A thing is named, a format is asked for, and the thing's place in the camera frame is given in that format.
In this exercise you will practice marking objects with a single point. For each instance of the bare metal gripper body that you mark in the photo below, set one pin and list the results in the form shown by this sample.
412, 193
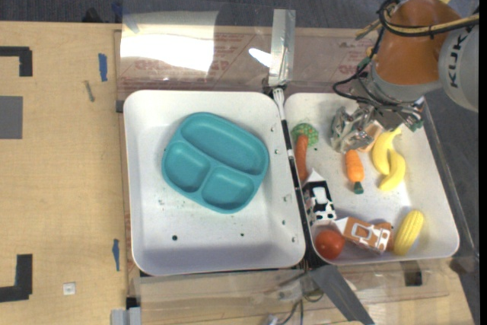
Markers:
392, 114

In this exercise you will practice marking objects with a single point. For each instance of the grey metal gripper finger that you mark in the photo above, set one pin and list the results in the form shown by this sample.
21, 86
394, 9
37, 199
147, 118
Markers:
340, 129
361, 137

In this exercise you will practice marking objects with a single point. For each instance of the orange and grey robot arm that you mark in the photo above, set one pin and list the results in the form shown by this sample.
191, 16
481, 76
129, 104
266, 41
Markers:
407, 49

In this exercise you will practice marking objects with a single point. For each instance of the beige bread slice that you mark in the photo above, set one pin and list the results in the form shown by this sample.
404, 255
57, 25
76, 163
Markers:
374, 131

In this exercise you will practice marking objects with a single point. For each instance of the yellow banana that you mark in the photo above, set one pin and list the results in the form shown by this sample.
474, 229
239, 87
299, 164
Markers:
380, 152
397, 171

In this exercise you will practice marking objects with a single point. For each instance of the orange carrot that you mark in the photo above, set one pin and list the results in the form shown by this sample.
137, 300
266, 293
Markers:
354, 165

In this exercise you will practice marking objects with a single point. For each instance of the orange sausage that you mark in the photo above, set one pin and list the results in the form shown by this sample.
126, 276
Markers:
301, 158

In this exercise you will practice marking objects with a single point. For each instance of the thin black and white rod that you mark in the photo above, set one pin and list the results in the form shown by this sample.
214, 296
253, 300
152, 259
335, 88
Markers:
291, 156

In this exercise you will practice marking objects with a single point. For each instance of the white plastic tray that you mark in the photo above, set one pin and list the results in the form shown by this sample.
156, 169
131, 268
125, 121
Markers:
160, 239
422, 171

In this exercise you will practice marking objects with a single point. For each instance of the black and white carton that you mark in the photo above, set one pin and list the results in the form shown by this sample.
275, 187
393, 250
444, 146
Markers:
319, 198

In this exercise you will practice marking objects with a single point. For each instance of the orange and white carton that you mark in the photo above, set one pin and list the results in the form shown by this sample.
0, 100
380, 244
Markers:
367, 234

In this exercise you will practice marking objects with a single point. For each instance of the yellow corn cob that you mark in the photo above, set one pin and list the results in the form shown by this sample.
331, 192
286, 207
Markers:
409, 232

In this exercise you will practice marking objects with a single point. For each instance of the red tomato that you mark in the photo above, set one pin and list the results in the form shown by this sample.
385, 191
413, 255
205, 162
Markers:
329, 244

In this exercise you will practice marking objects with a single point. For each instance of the teal divided plate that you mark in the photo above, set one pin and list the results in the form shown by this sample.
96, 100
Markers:
217, 148

